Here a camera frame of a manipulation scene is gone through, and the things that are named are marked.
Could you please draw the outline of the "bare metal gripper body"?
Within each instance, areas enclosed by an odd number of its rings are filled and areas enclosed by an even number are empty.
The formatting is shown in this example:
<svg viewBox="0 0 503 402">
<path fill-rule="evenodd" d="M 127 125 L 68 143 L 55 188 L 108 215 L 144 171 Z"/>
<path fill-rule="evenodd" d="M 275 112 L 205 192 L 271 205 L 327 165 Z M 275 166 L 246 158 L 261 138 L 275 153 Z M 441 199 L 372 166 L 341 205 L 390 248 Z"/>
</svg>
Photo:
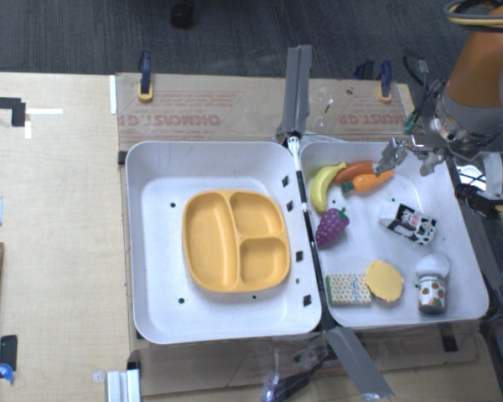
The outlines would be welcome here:
<svg viewBox="0 0 503 402">
<path fill-rule="evenodd" d="M 449 155 L 472 161 L 503 132 L 503 119 L 476 119 L 475 128 L 470 131 L 450 116 L 409 116 L 407 147 L 420 161 Z"/>
</svg>

